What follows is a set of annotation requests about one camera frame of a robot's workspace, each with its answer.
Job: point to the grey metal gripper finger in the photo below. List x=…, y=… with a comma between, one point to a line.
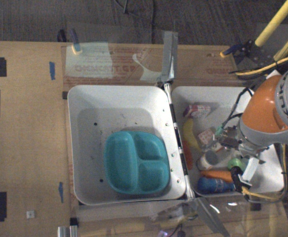
x=211, y=148
x=218, y=138

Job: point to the green round toy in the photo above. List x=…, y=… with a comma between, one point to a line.
x=235, y=163

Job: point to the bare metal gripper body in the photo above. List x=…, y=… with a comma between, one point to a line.
x=231, y=140

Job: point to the small pink and white box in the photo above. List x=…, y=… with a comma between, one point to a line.
x=205, y=136

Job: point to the pink and white carton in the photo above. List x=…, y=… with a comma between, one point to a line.
x=196, y=110

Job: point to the brown cardboard board red print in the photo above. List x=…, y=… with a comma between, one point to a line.
x=124, y=63

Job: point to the blue bottle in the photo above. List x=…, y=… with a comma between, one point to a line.
x=213, y=185

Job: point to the yellow banana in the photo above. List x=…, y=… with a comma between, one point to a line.
x=189, y=132

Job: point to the blue divided plate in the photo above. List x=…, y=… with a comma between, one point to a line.
x=136, y=163

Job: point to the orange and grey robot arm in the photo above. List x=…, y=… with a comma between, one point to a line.
x=262, y=110

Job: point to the orange carrot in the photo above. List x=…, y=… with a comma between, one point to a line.
x=216, y=175

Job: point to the white plastic tray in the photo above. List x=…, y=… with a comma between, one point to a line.
x=96, y=112
x=208, y=95

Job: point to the white can grey lid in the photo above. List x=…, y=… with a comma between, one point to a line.
x=205, y=160

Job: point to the red sausage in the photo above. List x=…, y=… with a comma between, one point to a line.
x=188, y=155

